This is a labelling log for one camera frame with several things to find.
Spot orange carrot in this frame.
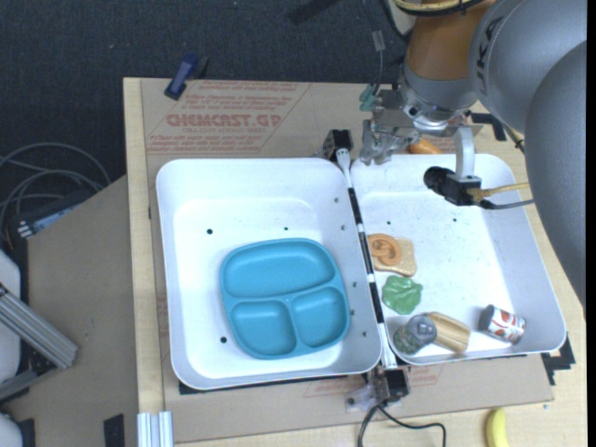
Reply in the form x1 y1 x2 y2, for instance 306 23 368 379
408 138 441 155

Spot brown cardboard board red print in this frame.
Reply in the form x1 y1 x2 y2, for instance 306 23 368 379
139 79 556 444

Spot green lettuce leaf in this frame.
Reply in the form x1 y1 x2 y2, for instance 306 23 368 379
381 275 425 317

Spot green can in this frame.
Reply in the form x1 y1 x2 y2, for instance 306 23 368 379
393 314 439 356

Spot yellow banana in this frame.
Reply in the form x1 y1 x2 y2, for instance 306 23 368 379
485 407 510 447

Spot thin black and white rod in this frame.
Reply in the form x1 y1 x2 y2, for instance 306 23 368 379
335 148 398 368

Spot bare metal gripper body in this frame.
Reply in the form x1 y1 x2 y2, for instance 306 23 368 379
363 87 461 144

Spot black cylinder on white bracket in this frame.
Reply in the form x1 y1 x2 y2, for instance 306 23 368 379
422 127 483 207

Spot black block with thin wires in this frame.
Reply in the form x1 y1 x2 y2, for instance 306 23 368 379
372 368 412 402
320 129 353 158

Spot red and white can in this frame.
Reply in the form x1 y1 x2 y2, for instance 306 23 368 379
478 304 528 345

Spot beige toast slice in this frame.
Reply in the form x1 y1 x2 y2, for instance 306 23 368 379
372 237 417 278

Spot orange pretzel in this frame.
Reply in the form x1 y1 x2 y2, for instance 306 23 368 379
367 233 398 263

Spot blue divided plate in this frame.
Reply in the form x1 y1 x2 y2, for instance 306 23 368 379
219 237 352 361

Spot white plastic tray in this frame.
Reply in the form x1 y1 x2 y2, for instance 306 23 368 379
155 156 385 390
349 153 568 367

